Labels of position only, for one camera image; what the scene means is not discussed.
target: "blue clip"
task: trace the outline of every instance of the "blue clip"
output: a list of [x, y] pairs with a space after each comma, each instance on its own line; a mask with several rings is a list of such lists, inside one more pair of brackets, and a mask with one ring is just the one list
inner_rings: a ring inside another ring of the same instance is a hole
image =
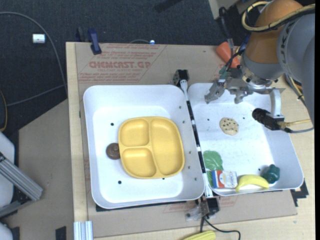
[[98, 35], [94, 28], [88, 29], [88, 38], [89, 41], [92, 42], [91, 50], [94, 55], [101, 54], [101, 49], [98, 43]]

